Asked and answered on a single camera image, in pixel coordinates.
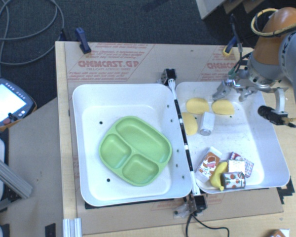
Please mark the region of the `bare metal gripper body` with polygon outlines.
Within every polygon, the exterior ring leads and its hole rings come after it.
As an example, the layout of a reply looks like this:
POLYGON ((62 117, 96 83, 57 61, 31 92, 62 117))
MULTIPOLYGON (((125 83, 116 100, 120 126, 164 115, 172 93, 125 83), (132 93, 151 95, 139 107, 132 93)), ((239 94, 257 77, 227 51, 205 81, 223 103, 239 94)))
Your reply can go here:
POLYGON ((261 76, 254 69, 239 69, 237 72, 231 72, 227 81, 234 89, 243 92, 273 92, 275 84, 275 80, 261 76))

